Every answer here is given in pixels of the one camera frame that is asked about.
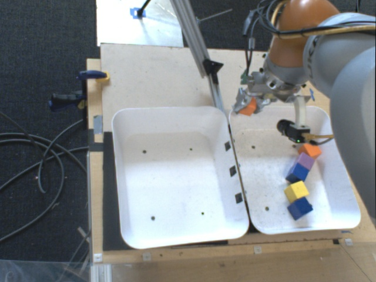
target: yellow block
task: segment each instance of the yellow block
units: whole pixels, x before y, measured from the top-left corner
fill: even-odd
[[[288,201],[293,203],[297,199],[301,199],[310,193],[308,192],[304,182],[300,181],[289,185],[289,187],[284,190],[284,194],[286,194]]]

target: black carpet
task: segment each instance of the black carpet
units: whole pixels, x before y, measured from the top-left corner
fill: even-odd
[[[198,18],[233,9],[202,22],[207,46],[242,49],[243,21],[259,1],[191,0]],[[355,0],[330,1],[342,12],[355,9]],[[375,0],[362,0],[361,12],[375,15]],[[86,58],[99,57],[95,0],[0,0],[0,18],[0,111],[29,133],[53,139],[82,118],[74,108],[51,113],[48,100],[52,93],[79,90],[75,76],[85,70]],[[256,49],[267,49],[269,40],[268,34],[257,30]],[[5,132],[18,130],[0,119],[0,133]],[[79,126],[58,143],[70,149],[86,146],[87,138]],[[86,162],[85,153],[77,156]],[[0,186],[39,160],[30,145],[0,145]],[[67,261],[72,256],[82,239],[77,228],[88,230],[86,175],[69,159],[63,162],[66,178],[58,204],[27,230],[0,242],[0,259]],[[0,191],[0,239],[50,204],[59,187],[60,170],[56,164],[48,168],[47,194],[38,190],[36,170]]]

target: black cable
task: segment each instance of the black cable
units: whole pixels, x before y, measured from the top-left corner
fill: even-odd
[[[58,134],[56,136],[56,138],[54,138],[53,141],[51,141],[51,143],[49,144],[49,146],[47,147],[47,149],[45,150],[44,154],[43,154],[43,158],[42,158],[42,161],[41,161],[41,164],[39,165],[39,169],[38,169],[38,187],[39,189],[43,189],[42,187],[42,166],[43,164],[45,163],[45,158],[48,154],[48,152],[50,151],[51,147],[55,144],[55,142],[62,136],[64,135],[67,131],[69,131],[71,128],[75,127],[76,125],[80,124],[83,122],[83,119],[77,121],[76,123],[68,126],[65,130],[63,130],[60,134]]]
[[[4,144],[4,143],[9,143],[9,141],[7,141],[7,140],[0,140],[0,145],[1,145],[1,144]],[[80,151],[82,151],[82,150],[88,150],[88,147],[85,146],[85,147],[79,147],[79,148],[76,148],[76,149],[66,150],[66,151],[64,151],[64,152],[60,152],[60,153],[58,153],[57,155],[58,155],[58,156],[62,156],[62,155],[68,155],[68,156],[70,156],[70,155],[72,155],[73,152],[80,152]],[[48,162],[48,161],[51,161],[51,160],[54,159],[54,158],[55,158],[55,156],[51,156],[51,157],[47,158],[46,161],[47,161],[47,162]],[[34,165],[32,165],[32,166],[26,168],[25,170],[21,171],[20,173],[18,173],[18,174],[15,175],[14,177],[12,177],[10,180],[8,180],[7,182],[5,182],[3,185],[0,186],[0,191],[3,190],[4,188],[6,188],[6,187],[7,187],[9,184],[11,184],[12,182],[16,181],[16,180],[17,180],[18,178],[20,178],[22,175],[24,175],[24,174],[30,172],[31,170],[33,170],[34,168],[38,167],[39,164],[40,164],[40,162],[35,163]]]
[[[11,140],[3,140],[3,142],[7,141],[8,143],[10,142],[19,142],[19,143],[27,143],[27,144],[31,144],[31,141],[29,140],[26,140],[26,139],[11,139]],[[32,142],[33,145],[39,145],[40,147],[44,147],[44,148],[47,148],[47,145],[44,145],[43,143],[40,143],[40,142],[36,142],[33,140]],[[0,243],[3,242],[4,240],[18,234],[19,232],[25,230],[26,228],[30,227],[32,224],[36,223],[39,219],[41,219],[45,214],[47,214],[48,211],[50,211],[50,209],[55,205],[55,203],[57,202],[57,200],[59,199],[59,196],[60,194],[62,193],[62,190],[63,190],[63,187],[64,187],[64,166],[63,166],[63,163],[61,162],[61,159],[60,157],[53,151],[51,150],[51,153],[54,155],[54,157],[56,158],[56,160],[58,161],[59,163],[59,166],[60,166],[60,170],[61,170],[61,183],[60,183],[60,188],[55,196],[55,198],[52,200],[51,204],[41,213],[39,214],[38,216],[36,216],[33,220],[31,220],[29,223],[23,225],[22,227],[14,230],[12,233],[9,233],[8,235],[6,236],[3,236],[0,238]]]
[[[19,137],[22,137],[23,135],[24,134],[22,134],[22,133],[1,133],[0,138],[2,138],[2,137],[17,137],[17,138],[19,138]],[[30,135],[30,137],[33,138],[34,140],[41,141],[42,143],[47,144],[47,145],[49,145],[51,143],[51,140],[48,140],[44,137],[35,136],[35,135]],[[80,162],[79,159],[77,159],[77,157],[75,155],[73,155],[71,153],[70,150],[65,149],[63,146],[61,146],[57,143],[54,144],[54,147],[56,147],[59,150],[65,152],[85,173],[87,173],[86,167]]]
[[[321,142],[317,142],[317,141],[311,140],[310,144],[312,144],[312,145],[323,145],[323,144],[328,143],[329,141],[331,141],[333,139],[334,138],[329,138],[329,139],[326,139],[326,140],[321,141]]]
[[[7,117],[7,115],[4,115],[2,112],[0,112],[0,115],[3,118],[5,118],[7,121],[11,122],[14,126],[16,126],[22,132],[22,133],[2,133],[2,134],[0,134],[0,137],[8,137],[9,138],[9,137],[22,137],[22,136],[26,136],[26,138],[27,138],[27,139],[12,138],[12,139],[0,140],[0,145],[9,144],[9,143],[24,143],[24,144],[32,145],[32,146],[34,146],[34,147],[37,148],[37,150],[40,152],[40,155],[42,156],[41,161],[39,161],[38,163],[35,163],[32,166],[29,166],[27,169],[21,171],[16,176],[14,176],[10,180],[8,180],[6,183],[4,183],[3,185],[1,185],[0,186],[0,191],[3,190],[5,187],[7,187],[13,181],[15,181],[16,179],[18,179],[19,177],[21,177],[23,174],[29,172],[30,170],[32,170],[32,169],[34,169],[34,168],[36,168],[38,166],[39,166],[39,168],[41,168],[41,164],[46,163],[47,161],[50,161],[52,159],[56,159],[58,161],[58,164],[59,164],[59,167],[60,167],[60,170],[61,170],[60,187],[58,189],[58,192],[57,192],[55,198],[52,200],[52,202],[50,203],[50,205],[42,213],[40,213],[38,216],[36,216],[34,219],[32,219],[29,223],[24,224],[22,227],[14,230],[12,233],[9,233],[6,236],[1,237],[0,238],[0,243],[1,243],[2,241],[5,241],[5,240],[9,239],[10,237],[12,237],[12,236],[20,233],[21,231],[27,229],[28,227],[30,227],[31,225],[33,225],[34,223],[36,223],[45,214],[47,214],[47,212],[50,211],[51,208],[53,208],[53,206],[55,205],[55,203],[57,202],[57,200],[59,199],[59,197],[60,197],[60,195],[62,193],[62,189],[63,189],[63,186],[64,186],[64,180],[65,180],[65,170],[64,170],[63,163],[62,163],[62,161],[60,159],[60,156],[62,156],[62,155],[68,155],[76,164],[78,164],[83,169],[84,172],[86,172],[86,168],[84,167],[84,165],[72,154],[72,152],[77,152],[77,151],[81,151],[81,150],[87,150],[88,148],[87,147],[79,147],[77,149],[67,150],[64,147],[62,147],[62,146],[60,146],[60,145],[58,145],[58,144],[55,143],[59,139],[59,137],[61,137],[69,129],[71,129],[74,126],[78,125],[80,122],[82,122],[82,120],[80,120],[80,121],[72,124],[71,126],[69,126],[68,128],[66,128],[62,133],[60,133],[53,141],[50,141],[50,140],[45,139],[43,137],[30,135],[27,131],[25,131],[22,127],[20,127],[11,118]],[[56,153],[52,149],[52,147],[58,148],[59,150],[61,150],[61,152],[60,153]],[[52,154],[52,156],[46,159],[46,155],[47,155],[48,152],[50,154]]]
[[[246,43],[246,74],[249,74],[249,69],[252,63],[252,55],[254,51],[254,38],[253,38],[253,32],[256,24],[258,23],[258,18],[253,22],[250,35],[247,37],[247,43]]]
[[[260,18],[260,25],[268,30],[271,33],[274,33],[278,36],[280,35],[296,35],[296,34],[304,34],[306,32],[316,32],[316,31],[325,31],[328,29],[335,29],[335,28],[343,28],[343,27],[351,27],[352,25],[364,25],[364,24],[375,24],[373,21],[351,21],[342,24],[335,24],[329,26],[315,26],[312,28],[303,28],[303,29],[295,29],[289,31],[281,31],[277,29],[271,23],[271,16],[274,12],[274,6],[283,0],[262,0],[258,3],[256,12],[258,17]]]
[[[38,145],[36,145],[35,141],[30,137],[29,133],[22,126],[20,126],[17,122],[15,122],[13,119],[11,119],[10,117],[8,117],[3,112],[0,112],[0,116],[3,117],[6,121],[8,121],[10,124],[12,124],[13,126],[15,126],[17,129],[19,129],[26,136],[26,138],[28,138],[31,141],[31,143],[36,148],[36,151],[38,152],[39,156],[41,157],[41,159],[42,159],[42,161],[44,163],[46,157],[43,154],[43,151],[38,147]],[[47,175],[48,175],[48,179],[49,179],[50,175],[49,175],[49,170],[48,169],[47,169]],[[42,193],[46,193],[46,190],[44,190],[41,185],[39,185],[39,190]]]

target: white bin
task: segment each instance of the white bin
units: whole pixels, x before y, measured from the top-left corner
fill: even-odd
[[[330,118],[320,108],[307,106],[311,133],[332,134]],[[329,229],[349,229],[360,222],[360,210],[341,156],[332,140],[321,145],[322,154],[310,170],[305,185],[313,211],[295,221],[284,189],[288,170],[298,157],[299,145],[282,136],[281,119],[295,121],[293,106],[267,106],[251,117],[230,114],[231,130],[251,221],[265,234]]]
[[[112,131],[120,229],[128,245],[146,249],[247,232],[249,218],[221,111],[123,109],[114,115]]]

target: cable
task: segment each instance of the cable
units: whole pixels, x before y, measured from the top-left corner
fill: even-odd
[[[43,154],[43,159],[41,161],[41,164],[39,165],[39,169],[38,169],[38,187],[39,189],[43,189],[42,188],[42,166],[43,164],[45,163],[45,158],[48,154],[48,152],[50,151],[51,147],[55,144],[55,142],[62,136],[64,135],[67,131],[69,131],[71,128],[75,127],[76,125],[80,124],[83,122],[83,119],[77,121],[76,123],[68,126],[65,130],[63,130],[60,134],[58,134],[56,136],[56,138],[54,138],[53,141],[51,141],[51,143],[49,144],[49,146],[47,147],[47,149],[45,150],[44,154]]]
[[[0,134],[0,138],[1,137],[17,137],[17,138],[19,138],[23,135],[24,134],[21,134],[21,133],[2,133],[2,134]],[[40,137],[40,136],[30,135],[30,137],[33,138],[34,140],[42,141],[45,144],[50,144],[50,142],[51,142],[50,140],[43,138],[43,137]],[[57,143],[55,143],[54,146],[57,147],[59,150],[65,152],[85,173],[87,173],[86,167],[72,154],[72,150],[67,150],[63,146],[61,146]]]
[[[0,140],[0,145],[1,144],[4,144],[4,143],[9,143],[8,140]],[[58,153],[57,155],[58,156],[61,156],[61,155],[71,155],[73,152],[80,152],[82,150],[88,150],[88,147],[85,146],[85,147],[79,147],[79,148],[76,148],[76,149],[70,149],[70,150],[67,150],[68,153],[66,152],[60,152]],[[46,161],[51,161],[52,159],[54,159],[55,156],[52,156],[52,157],[49,157],[46,159]],[[38,167],[40,164],[40,162],[38,163],[35,163],[34,165],[26,168],[25,170],[21,171],[20,173],[18,173],[17,175],[15,175],[14,177],[12,177],[10,180],[8,180],[7,182],[5,182],[3,185],[0,186],[0,191],[3,190],[4,188],[6,188],[9,184],[11,184],[12,182],[16,181],[18,178],[20,178],[21,176],[23,176],[24,174],[30,172],[31,170],[33,170],[34,168]]]
[[[249,74],[249,69],[251,67],[252,63],[252,56],[253,56],[253,50],[254,50],[254,38],[253,38],[253,31],[258,23],[258,18],[253,22],[250,35],[247,37],[247,43],[246,43],[246,74]]]
[[[27,143],[27,144],[30,144],[31,142],[26,140],[26,139],[11,139],[11,140],[3,140],[4,141],[8,141],[8,142],[20,142],[20,143]],[[35,142],[33,141],[33,145],[34,143],[36,145],[39,145],[41,147],[44,147],[44,148],[47,148],[47,145],[44,145],[43,143],[40,143],[40,142]],[[59,196],[63,190],[63,186],[64,186],[64,166],[63,166],[63,163],[61,162],[61,159],[60,157],[53,151],[51,150],[51,153],[54,155],[54,157],[56,158],[56,160],[58,161],[59,163],[59,166],[60,166],[60,170],[61,170],[61,182],[60,182],[60,188],[58,190],[58,193],[56,194],[55,198],[52,200],[51,204],[41,213],[39,214],[38,216],[36,216],[33,220],[31,220],[29,223],[23,225],[22,227],[14,230],[12,233],[9,233],[8,235],[6,236],[3,236],[0,238],[0,243],[3,242],[4,240],[18,234],[19,232],[25,230],[26,228],[28,228],[29,226],[31,226],[32,224],[34,224],[35,222],[37,222],[39,219],[41,219],[48,211],[50,211],[50,209],[55,205],[56,201],[59,199]]]
[[[56,144],[56,141],[64,133],[66,133],[69,129],[73,128],[74,126],[78,125],[79,123],[83,122],[83,120],[80,120],[80,121],[70,125],[63,132],[61,132],[56,138],[54,138],[53,141],[50,141],[50,140],[45,139],[43,137],[30,135],[27,131],[25,131],[16,122],[14,122],[11,118],[7,117],[7,115],[3,114],[2,112],[0,112],[0,116],[5,118],[7,121],[11,122],[14,126],[16,126],[22,132],[22,133],[2,133],[2,134],[0,134],[0,138],[10,138],[11,137],[10,139],[0,140],[0,145],[7,145],[9,143],[23,143],[23,144],[27,144],[27,145],[32,145],[40,152],[40,155],[41,155],[41,161],[39,161],[38,163],[35,163],[32,166],[29,166],[27,169],[21,171],[16,176],[14,176],[10,180],[8,180],[6,183],[1,185],[0,191],[3,190],[5,187],[7,187],[10,183],[14,182],[16,179],[20,178],[23,174],[29,172],[30,170],[32,170],[36,167],[39,167],[40,170],[42,170],[42,168],[43,168],[42,165],[44,163],[47,163],[50,160],[53,160],[53,159],[56,159],[56,161],[58,162],[58,165],[60,167],[60,171],[61,171],[61,182],[60,182],[58,192],[57,192],[56,196],[54,197],[54,199],[52,200],[52,202],[49,204],[49,206],[43,212],[41,212],[38,216],[36,216],[31,221],[29,221],[27,224],[24,224],[22,227],[14,230],[13,232],[7,234],[6,236],[1,237],[0,238],[0,243],[1,243],[5,240],[9,239],[10,237],[20,233],[21,231],[24,231],[25,229],[27,229],[28,227],[30,227],[31,225],[36,223],[45,214],[47,214],[48,211],[50,211],[53,208],[53,206],[55,205],[55,203],[57,202],[57,200],[59,199],[59,197],[62,193],[63,186],[64,186],[64,180],[65,180],[65,169],[64,169],[63,163],[60,159],[60,156],[62,156],[62,155],[69,156],[86,173],[86,168],[84,167],[84,165],[72,153],[82,151],[82,150],[87,150],[88,148],[87,147],[79,147],[79,148],[76,148],[76,149],[67,150],[64,147],[62,147],[61,145]],[[53,147],[61,150],[61,152],[56,153],[52,149]],[[52,154],[52,156],[49,157],[49,158],[46,158],[48,153]],[[39,186],[40,186],[39,189],[44,191],[42,185],[40,184]]]
[[[329,141],[332,141],[333,139],[334,138],[329,138],[329,139],[326,139],[325,141],[322,141],[322,142],[316,142],[316,141],[311,140],[310,144],[312,144],[312,145],[323,145],[325,143],[328,143]]]
[[[35,144],[34,140],[30,137],[29,133],[22,126],[20,126],[17,122],[15,122],[13,119],[11,119],[10,117],[8,117],[3,112],[0,112],[0,116],[3,117],[6,121],[8,121],[10,124],[12,124],[13,126],[15,126],[17,129],[19,129],[26,136],[26,138],[28,138],[31,141],[31,143],[33,144],[33,146],[36,148],[36,151],[40,155],[40,157],[42,159],[42,162],[44,163],[46,157],[43,154],[43,151]],[[46,193],[46,190],[43,189],[42,185],[38,184],[38,186],[39,186],[39,190],[42,193]]]
[[[311,133],[302,133],[301,134],[303,136],[303,138],[306,140],[306,141],[310,141],[310,140],[314,140],[314,139],[331,139],[331,138],[334,138],[334,135],[314,135],[314,134],[311,134]]]
[[[349,32],[365,32],[365,31],[376,31],[375,22],[360,22],[352,21],[347,22],[346,24],[340,25],[330,25],[330,26],[316,26],[313,28],[304,28],[300,30],[290,30],[290,31],[281,31],[277,29],[275,25],[275,20],[279,9],[288,1],[288,0],[269,0],[270,2],[267,5],[262,6],[268,0],[262,0],[257,5],[257,14],[260,18],[260,25],[266,30],[270,31],[274,36],[281,39],[294,39],[301,37],[308,37],[312,35],[333,35],[338,33],[349,33]],[[271,15],[273,6],[277,4],[276,8]]]

